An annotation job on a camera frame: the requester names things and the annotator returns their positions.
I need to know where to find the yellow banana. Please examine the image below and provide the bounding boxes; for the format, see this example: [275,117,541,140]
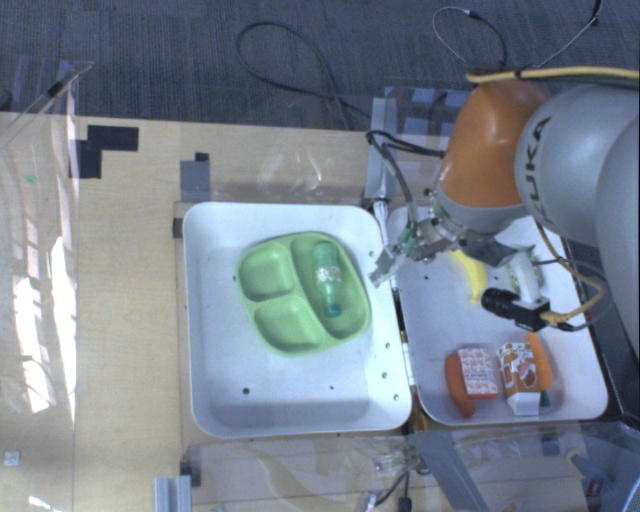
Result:
[449,249,489,306]

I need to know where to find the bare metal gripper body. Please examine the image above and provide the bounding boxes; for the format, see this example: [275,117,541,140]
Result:
[394,218,470,263]

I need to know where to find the black cylinder on white bracket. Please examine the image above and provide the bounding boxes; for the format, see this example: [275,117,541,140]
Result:
[481,251,552,332]

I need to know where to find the green divided plate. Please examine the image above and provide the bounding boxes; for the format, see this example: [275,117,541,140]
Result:
[234,230,374,358]

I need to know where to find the pale wood board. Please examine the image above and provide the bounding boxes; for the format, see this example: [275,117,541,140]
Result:
[177,119,609,512]

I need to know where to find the orange and white carton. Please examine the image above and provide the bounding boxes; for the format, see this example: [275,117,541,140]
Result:
[496,341,544,418]

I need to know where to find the orange patterned carton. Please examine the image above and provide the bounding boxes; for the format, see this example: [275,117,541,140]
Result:
[456,345,501,400]

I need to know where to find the orange sausage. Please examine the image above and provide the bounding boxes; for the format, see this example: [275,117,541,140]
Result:
[444,353,477,419]

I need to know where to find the orange carrot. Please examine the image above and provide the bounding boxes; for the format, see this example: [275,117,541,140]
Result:
[527,331,554,414]

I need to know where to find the white plastic tray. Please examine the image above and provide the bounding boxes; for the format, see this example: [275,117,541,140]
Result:
[386,204,611,428]
[181,201,414,441]

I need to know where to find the clear green plastic bottle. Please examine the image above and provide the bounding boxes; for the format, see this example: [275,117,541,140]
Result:
[310,241,346,319]

